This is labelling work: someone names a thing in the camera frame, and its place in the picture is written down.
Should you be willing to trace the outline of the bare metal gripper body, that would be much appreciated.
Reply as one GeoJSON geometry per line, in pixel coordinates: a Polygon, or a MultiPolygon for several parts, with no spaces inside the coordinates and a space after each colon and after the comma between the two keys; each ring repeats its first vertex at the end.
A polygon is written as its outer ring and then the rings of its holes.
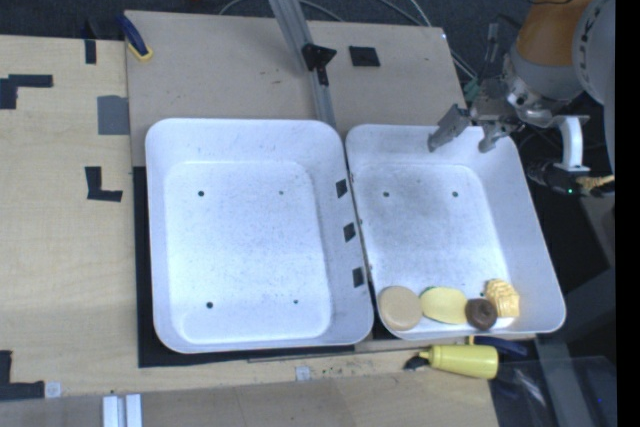
{"type": "Polygon", "coordinates": [[[556,103],[519,77],[483,81],[470,107],[471,119],[477,123],[548,126],[555,114],[556,103]]]}

